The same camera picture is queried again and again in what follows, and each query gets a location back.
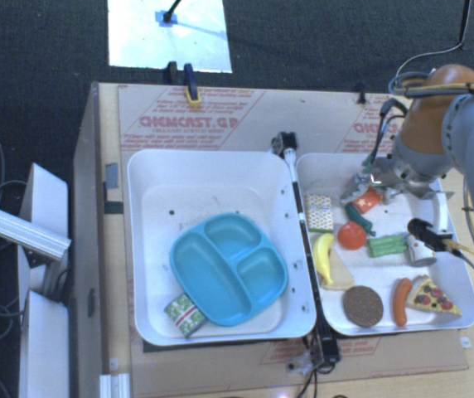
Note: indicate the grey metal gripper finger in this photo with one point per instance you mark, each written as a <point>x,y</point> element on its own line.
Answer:
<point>355,189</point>
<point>388,195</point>

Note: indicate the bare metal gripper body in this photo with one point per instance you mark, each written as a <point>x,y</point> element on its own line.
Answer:
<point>386,174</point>

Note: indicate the red can with yellow star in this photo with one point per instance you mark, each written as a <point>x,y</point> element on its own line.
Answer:
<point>368,200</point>

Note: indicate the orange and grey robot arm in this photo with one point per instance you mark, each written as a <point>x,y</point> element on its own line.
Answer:
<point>469,139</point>

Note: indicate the dark green pepper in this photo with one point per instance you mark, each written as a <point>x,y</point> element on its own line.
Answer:
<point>359,219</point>

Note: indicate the red tomato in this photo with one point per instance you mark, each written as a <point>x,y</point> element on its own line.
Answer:
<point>351,235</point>

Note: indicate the green asparagus bundle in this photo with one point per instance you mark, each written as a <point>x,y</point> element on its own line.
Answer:
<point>386,246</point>

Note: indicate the thin black and white rod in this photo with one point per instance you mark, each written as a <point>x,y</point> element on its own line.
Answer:
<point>303,230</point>

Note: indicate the yellow banana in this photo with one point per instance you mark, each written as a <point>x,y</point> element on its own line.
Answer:
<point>323,255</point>

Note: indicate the white plastic tray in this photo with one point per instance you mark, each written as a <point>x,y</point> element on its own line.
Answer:
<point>204,176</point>
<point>390,272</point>

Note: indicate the beige bread slice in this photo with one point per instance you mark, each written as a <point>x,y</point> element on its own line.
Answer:
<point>342,276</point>

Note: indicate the orange sausage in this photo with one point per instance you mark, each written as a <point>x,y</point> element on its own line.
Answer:
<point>401,303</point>

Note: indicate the pizza slice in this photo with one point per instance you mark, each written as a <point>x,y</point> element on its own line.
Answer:
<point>431,297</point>

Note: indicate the brown round biscuit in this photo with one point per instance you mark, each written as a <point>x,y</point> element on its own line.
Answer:
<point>363,306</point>

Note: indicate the brown cardboard board, red print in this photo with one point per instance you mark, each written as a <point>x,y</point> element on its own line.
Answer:
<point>220,118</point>

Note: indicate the blue divided plate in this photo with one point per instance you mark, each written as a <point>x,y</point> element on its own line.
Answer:
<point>224,268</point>

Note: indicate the green and white can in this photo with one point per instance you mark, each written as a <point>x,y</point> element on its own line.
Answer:
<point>183,315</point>

